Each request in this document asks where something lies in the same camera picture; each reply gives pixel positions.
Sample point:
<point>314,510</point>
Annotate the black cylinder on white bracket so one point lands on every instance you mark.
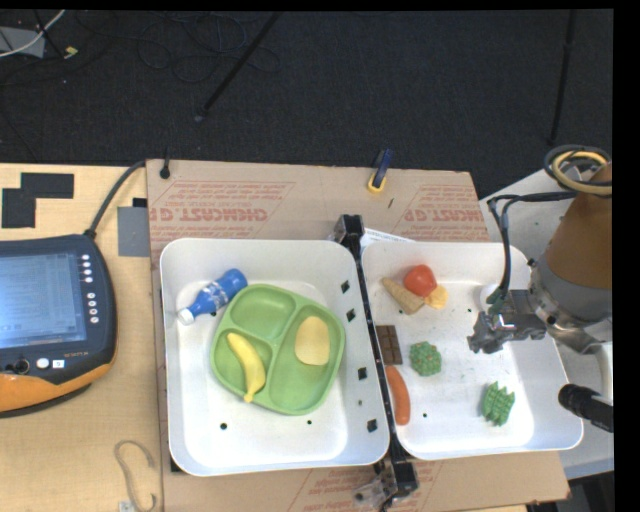
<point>585,402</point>

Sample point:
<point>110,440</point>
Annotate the blue bottle with white cap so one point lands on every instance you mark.
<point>215,295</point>

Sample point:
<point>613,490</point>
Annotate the beige ice cream cone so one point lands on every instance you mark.
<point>405,297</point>

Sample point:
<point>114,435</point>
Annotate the brown chocolate bar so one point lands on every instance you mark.
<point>389,345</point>

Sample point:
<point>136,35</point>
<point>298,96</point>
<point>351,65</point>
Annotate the small yellow lump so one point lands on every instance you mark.
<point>438,297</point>

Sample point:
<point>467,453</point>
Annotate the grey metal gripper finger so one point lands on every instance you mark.
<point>492,321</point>
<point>480,342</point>

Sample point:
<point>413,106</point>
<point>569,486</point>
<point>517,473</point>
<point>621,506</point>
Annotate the green round orange-dotted toy food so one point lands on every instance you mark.
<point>425,358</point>

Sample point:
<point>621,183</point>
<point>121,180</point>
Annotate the green ridged toy food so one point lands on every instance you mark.
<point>498,404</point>

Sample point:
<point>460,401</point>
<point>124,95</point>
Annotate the pale yellow oval biscuit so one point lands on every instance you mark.
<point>312,341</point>

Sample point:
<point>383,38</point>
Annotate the white plastic tray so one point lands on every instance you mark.
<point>280,440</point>
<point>460,400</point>

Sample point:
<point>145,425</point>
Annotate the orange sausage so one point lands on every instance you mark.
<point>399,395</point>

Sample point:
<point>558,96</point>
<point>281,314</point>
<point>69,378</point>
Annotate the brown cardboard board red print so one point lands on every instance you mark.
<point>300,205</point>

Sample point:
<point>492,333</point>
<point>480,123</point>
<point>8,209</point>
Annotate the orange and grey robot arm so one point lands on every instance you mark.
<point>580,240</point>

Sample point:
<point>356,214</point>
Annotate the red tomato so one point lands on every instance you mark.
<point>420,280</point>

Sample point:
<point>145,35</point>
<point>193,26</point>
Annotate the green divided plate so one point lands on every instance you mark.
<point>292,385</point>

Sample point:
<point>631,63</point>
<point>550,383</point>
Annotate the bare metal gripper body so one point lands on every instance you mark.
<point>530,320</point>

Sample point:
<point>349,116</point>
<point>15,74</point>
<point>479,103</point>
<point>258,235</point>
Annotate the yellow banana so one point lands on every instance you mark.
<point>250,362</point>

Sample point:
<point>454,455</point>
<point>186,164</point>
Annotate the thin black and white rod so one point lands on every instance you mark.
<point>372,330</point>

